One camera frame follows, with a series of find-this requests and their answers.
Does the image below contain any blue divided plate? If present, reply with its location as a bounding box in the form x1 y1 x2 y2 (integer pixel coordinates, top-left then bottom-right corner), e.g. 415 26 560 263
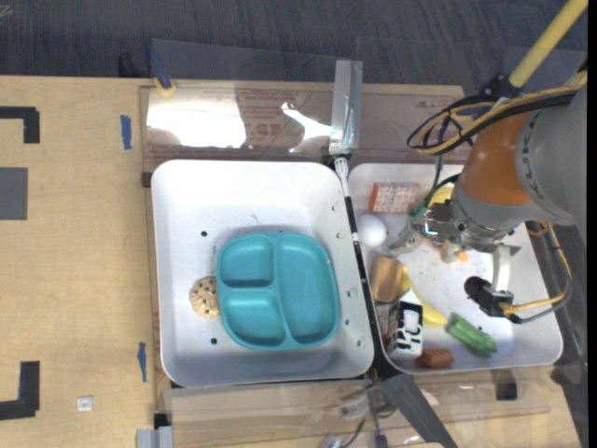
215 231 340 351

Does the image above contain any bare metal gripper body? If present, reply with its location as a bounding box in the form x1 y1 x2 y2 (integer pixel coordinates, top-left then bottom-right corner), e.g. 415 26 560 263
422 202 521 256

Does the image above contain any black cylinder on white bracket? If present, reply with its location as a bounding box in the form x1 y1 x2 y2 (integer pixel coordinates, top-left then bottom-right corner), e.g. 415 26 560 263
463 245 516 317

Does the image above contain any yellow round toy fruit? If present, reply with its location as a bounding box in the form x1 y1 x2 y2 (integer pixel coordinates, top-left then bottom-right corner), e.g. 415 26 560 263
426 185 456 209

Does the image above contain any orange and white carton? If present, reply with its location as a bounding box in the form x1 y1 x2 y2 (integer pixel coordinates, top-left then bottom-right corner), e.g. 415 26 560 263
368 181 420 214

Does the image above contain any white and orange small toy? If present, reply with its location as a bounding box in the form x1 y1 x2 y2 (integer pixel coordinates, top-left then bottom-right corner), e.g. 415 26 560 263
440 240 468 265

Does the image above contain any black and white carton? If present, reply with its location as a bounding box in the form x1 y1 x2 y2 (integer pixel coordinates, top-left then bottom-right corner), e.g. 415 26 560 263
386 300 424 357

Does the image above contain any green toy vegetable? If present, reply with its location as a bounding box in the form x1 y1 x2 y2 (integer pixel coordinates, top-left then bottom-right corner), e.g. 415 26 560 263
445 314 498 357

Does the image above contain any white plastic tray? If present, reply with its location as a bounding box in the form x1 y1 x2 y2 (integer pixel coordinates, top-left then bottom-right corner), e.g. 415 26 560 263
149 159 376 388
347 162 564 375

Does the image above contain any yellow banana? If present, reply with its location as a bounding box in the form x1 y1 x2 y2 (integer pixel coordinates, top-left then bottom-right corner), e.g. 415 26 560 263
401 266 449 328

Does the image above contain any white egg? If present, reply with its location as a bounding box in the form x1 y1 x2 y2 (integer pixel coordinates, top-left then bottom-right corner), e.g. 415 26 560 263
356 213 388 247

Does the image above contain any tan toy bread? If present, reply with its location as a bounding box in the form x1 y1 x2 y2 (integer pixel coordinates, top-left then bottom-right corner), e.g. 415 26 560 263
370 255 405 303

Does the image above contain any tan chocolate chip biscuit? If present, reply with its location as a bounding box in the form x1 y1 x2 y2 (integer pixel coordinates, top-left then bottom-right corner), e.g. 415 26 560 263
188 275 221 320

